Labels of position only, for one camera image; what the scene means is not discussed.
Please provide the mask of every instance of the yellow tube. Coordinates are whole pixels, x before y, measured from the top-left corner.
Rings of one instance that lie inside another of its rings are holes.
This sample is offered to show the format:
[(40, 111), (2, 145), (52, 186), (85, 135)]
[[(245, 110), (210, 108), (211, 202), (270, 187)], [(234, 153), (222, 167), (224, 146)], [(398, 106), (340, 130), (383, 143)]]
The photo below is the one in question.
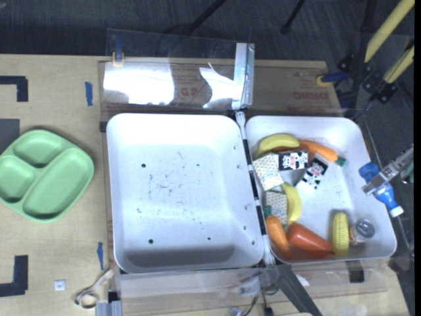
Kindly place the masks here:
[(395, 30), (397, 25), (402, 21), (405, 15), (413, 8), (415, 0), (400, 0), (394, 10), (390, 13), (378, 31), (373, 35), (370, 42), (368, 42), (365, 63), (367, 63), (377, 50), (382, 46), (384, 41)]
[(406, 50), (396, 63), (384, 74), (383, 79), (391, 84), (414, 62), (415, 45)]

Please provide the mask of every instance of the wooden surface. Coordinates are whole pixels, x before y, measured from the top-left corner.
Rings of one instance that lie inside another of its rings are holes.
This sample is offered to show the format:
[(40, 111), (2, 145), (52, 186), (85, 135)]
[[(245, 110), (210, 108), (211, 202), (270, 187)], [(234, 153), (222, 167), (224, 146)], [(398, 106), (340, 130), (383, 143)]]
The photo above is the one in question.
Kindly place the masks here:
[[(0, 204), (0, 283), (11, 282), (15, 255), (29, 257), (28, 290), (22, 296), (0, 298), (1, 316), (95, 314), (93, 309), (84, 310), (73, 300), (76, 293), (91, 286), (102, 273), (96, 252), (98, 242), (103, 243), (104, 265), (108, 266), (103, 137), (99, 132), (98, 63), (103, 59), (0, 55), (0, 75), (25, 76), (29, 81), (29, 102), (16, 102), (15, 87), (0, 85), (0, 117), (20, 119), (21, 134), (35, 128), (56, 132), (80, 146), (95, 163), (95, 175), (87, 190), (56, 222), (36, 223)], [(265, 61), (262, 65), (279, 67), (281, 63)], [(282, 82), (279, 76), (287, 78), (289, 72), (274, 74), (264, 75), (268, 92)], [(87, 106), (85, 82), (93, 85), (92, 107)], [(395, 273), (386, 267), (381, 275), (382, 286), (387, 287), (385, 291), (371, 294), (356, 291), (350, 296), (316, 298), (315, 303), (326, 315), (408, 315)], [(55, 291), (54, 281), (58, 279), (66, 280), (66, 290)], [(99, 297), (106, 298), (106, 292), (104, 285)], [(275, 315), (297, 312), (285, 301), (274, 302), (272, 307)], [(219, 309), (177, 315), (225, 315), (226, 312), (227, 309)], [(250, 315), (263, 315), (262, 308), (257, 306)]]

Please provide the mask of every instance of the silver can lid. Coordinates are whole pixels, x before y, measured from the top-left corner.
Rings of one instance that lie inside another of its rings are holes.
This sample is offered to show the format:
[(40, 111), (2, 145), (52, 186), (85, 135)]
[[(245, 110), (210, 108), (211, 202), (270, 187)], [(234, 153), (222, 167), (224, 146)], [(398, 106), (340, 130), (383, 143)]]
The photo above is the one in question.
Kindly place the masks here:
[(372, 238), (374, 233), (376, 233), (374, 225), (367, 219), (359, 219), (355, 223), (355, 228), (361, 236), (367, 239)]

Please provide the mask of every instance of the yellow banana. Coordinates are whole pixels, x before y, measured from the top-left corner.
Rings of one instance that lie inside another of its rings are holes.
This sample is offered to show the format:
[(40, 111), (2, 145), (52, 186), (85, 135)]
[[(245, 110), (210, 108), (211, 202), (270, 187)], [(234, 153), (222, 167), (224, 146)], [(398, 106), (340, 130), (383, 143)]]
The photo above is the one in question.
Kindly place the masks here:
[(282, 189), (287, 195), (287, 224), (292, 224), (298, 220), (301, 215), (301, 198), (297, 189), (287, 183), (283, 183)]
[(348, 218), (344, 212), (335, 214), (332, 225), (332, 246), (336, 256), (344, 256), (349, 249)]
[(275, 147), (298, 147), (299, 145), (300, 143), (298, 139), (290, 134), (273, 134), (263, 138), (263, 140), (260, 142), (256, 157), (261, 156), (263, 153), (269, 152)]

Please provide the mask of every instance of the orange carrot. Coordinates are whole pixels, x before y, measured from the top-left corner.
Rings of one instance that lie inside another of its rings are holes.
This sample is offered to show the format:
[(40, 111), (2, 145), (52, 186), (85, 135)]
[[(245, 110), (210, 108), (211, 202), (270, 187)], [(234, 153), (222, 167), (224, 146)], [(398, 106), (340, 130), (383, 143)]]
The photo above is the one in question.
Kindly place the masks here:
[(327, 146), (318, 144), (316, 142), (310, 142), (308, 140), (299, 140), (299, 142), (300, 142), (300, 149), (303, 147), (304, 150), (308, 151), (308, 153), (312, 155), (317, 153), (329, 162), (337, 161), (337, 154), (333, 149)]
[(287, 259), (291, 259), (291, 250), (289, 248), (287, 236), (285, 235), (285, 231), (282, 227), (281, 221), (277, 217), (271, 215), (266, 218), (265, 222), (269, 238), (273, 241), (276, 247), (278, 247), (279, 250), (287, 257)]

